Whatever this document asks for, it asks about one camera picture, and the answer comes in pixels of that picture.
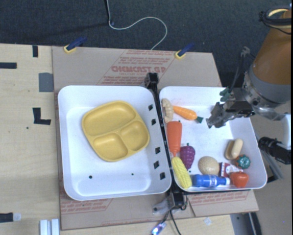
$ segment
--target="blue bottle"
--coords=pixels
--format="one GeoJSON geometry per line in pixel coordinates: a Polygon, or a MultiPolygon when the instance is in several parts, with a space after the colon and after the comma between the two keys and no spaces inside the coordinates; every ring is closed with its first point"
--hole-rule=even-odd
{"type": "Polygon", "coordinates": [[[192,176],[193,187],[216,187],[219,185],[229,185],[230,179],[225,177],[218,177],[216,175],[200,175],[192,176]]]}

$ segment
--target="dark backdrop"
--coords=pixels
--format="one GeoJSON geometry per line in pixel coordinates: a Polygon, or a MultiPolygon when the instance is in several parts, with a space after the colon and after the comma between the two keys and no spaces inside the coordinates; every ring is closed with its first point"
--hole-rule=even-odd
{"type": "MultiPolygon", "coordinates": [[[[242,48],[256,55],[269,31],[259,22],[259,12],[291,2],[109,0],[109,5],[115,27],[146,16],[165,22],[168,35],[156,50],[177,51],[193,42],[191,51],[213,53],[222,85],[228,86],[242,48]]],[[[107,22],[104,0],[0,0],[0,43],[64,46],[84,36],[85,47],[151,49],[165,34],[156,20],[123,31],[111,29],[107,22]]]]}

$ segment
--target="blue and yellow clip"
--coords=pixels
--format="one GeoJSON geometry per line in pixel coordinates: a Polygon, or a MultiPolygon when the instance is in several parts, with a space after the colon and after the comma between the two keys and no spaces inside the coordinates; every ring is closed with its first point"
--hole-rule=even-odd
{"type": "Polygon", "coordinates": [[[184,47],[183,49],[177,51],[175,53],[175,58],[182,59],[186,55],[186,52],[191,50],[194,45],[195,45],[194,43],[190,43],[186,47],[184,47]]]}
{"type": "Polygon", "coordinates": [[[83,45],[83,43],[87,41],[86,37],[79,37],[76,40],[74,40],[73,42],[71,42],[69,45],[66,45],[64,47],[64,51],[67,54],[70,54],[72,52],[74,52],[76,50],[76,47],[83,45]]]}

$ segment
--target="white tray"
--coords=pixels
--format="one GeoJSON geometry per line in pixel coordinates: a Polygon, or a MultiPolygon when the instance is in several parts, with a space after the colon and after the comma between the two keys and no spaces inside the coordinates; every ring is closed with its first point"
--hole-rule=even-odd
{"type": "Polygon", "coordinates": [[[136,86],[67,86],[59,92],[58,106],[64,188],[68,196],[93,200],[157,194],[170,188],[171,173],[149,90],[136,86]],[[91,148],[81,119],[89,110],[116,100],[126,101],[136,109],[149,130],[150,142],[126,159],[106,162],[91,148]]]}
{"type": "MultiPolygon", "coordinates": [[[[251,160],[250,167],[244,170],[249,175],[249,182],[243,189],[262,188],[267,182],[267,173],[250,119],[236,118],[228,121],[221,128],[215,128],[214,126],[211,129],[208,128],[206,118],[211,116],[211,110],[215,103],[220,101],[220,92],[222,90],[224,88],[165,87],[160,91],[159,96],[160,100],[167,98],[172,105],[192,109],[197,112],[198,116],[204,118],[202,123],[197,123],[185,120],[177,114],[173,116],[173,120],[180,120],[183,124],[181,146],[189,143],[195,149],[195,160],[189,169],[190,175],[201,174],[198,168],[198,161],[203,156],[211,156],[219,163],[227,162],[232,164],[225,158],[225,150],[230,140],[241,138],[244,141],[241,154],[246,154],[251,160]]],[[[205,192],[212,190],[241,190],[241,188],[229,185],[216,188],[190,187],[183,190],[188,192],[205,192]]]]}

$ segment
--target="purple grapes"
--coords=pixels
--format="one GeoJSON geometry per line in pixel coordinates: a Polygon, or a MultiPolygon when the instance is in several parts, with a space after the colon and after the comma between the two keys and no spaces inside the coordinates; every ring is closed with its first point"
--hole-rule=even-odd
{"type": "Polygon", "coordinates": [[[195,149],[187,144],[180,148],[180,159],[184,163],[187,170],[189,170],[195,160],[195,149]]]}

